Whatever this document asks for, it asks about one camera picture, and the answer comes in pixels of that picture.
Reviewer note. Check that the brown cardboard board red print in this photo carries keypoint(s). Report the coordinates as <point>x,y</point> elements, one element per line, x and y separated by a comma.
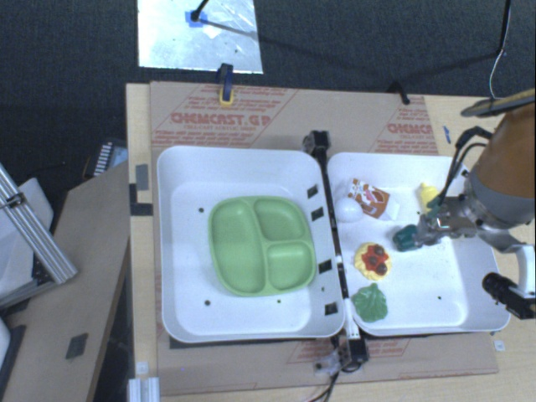
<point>259,115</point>

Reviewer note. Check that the white plastic tray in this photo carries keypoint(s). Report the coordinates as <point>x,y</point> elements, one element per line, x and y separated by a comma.
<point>431,283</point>
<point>188,266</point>

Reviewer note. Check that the dark green can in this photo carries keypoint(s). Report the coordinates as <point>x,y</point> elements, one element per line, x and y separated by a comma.
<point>403,239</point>

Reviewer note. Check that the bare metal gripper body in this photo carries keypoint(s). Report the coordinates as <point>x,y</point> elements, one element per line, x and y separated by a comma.
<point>456,220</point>

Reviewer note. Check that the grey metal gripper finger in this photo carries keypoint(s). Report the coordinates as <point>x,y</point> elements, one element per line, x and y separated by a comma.
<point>424,242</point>
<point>419,227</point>

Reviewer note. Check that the green divided plate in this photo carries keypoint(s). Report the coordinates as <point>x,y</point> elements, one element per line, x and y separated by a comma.
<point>243,245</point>

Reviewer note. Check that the thin black and white rod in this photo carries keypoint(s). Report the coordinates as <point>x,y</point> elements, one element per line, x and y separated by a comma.
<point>333,224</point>

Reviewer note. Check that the yellow squeeze bottle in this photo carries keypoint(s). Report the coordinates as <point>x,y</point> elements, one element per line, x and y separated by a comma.
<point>427,195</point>

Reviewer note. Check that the black cylinder on white bracket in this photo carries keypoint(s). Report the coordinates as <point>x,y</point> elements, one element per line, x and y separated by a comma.
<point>504,291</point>

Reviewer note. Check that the green lettuce leaf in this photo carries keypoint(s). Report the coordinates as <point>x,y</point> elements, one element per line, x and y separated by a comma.
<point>369,304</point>

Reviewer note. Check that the yellow spaghetti with meatballs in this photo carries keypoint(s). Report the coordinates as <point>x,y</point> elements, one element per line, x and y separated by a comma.
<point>372,262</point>

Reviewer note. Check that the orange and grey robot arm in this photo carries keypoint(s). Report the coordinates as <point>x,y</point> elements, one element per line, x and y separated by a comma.
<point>504,161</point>

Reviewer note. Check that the white egg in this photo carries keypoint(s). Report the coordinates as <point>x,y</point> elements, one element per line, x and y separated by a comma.
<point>348,211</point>

